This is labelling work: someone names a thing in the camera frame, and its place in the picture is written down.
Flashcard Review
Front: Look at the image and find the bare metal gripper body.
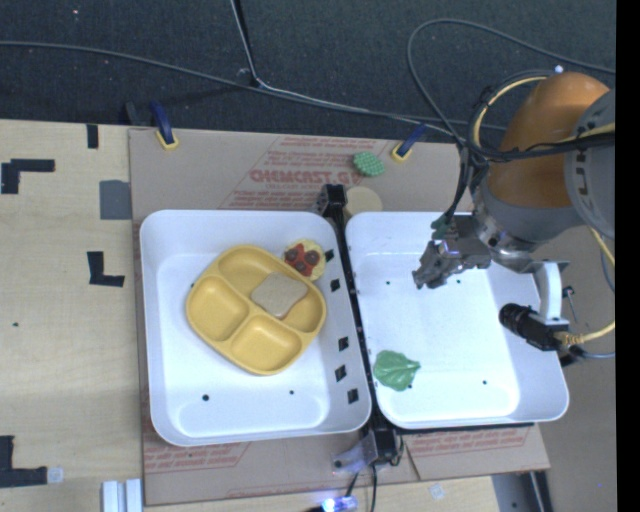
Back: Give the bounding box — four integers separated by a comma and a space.
443, 215, 534, 275

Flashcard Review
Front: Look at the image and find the white plastic tray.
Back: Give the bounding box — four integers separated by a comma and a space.
138, 208, 374, 448
344, 210, 571, 431

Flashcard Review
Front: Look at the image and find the beige round biscuit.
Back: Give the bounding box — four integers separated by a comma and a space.
344, 185, 385, 214

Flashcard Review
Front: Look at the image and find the green lettuce leaf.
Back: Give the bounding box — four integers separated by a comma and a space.
372, 349, 422, 393

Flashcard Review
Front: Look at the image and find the green round waffle biscuit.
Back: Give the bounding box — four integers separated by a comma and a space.
352, 151, 388, 179

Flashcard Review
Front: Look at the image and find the beige bread slice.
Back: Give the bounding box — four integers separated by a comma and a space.
249, 271, 310, 321

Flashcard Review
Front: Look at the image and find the yellow divided plate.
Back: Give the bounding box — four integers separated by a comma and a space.
184, 243, 328, 377

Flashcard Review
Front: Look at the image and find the brown cardboard board red print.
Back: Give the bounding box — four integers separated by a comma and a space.
127, 127, 552, 507

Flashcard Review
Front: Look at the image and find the black cylinder on white bracket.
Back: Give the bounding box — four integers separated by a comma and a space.
498, 259, 572, 352

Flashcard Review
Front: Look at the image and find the black block with thin wires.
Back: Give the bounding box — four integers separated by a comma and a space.
331, 426, 404, 470
314, 183, 349, 219

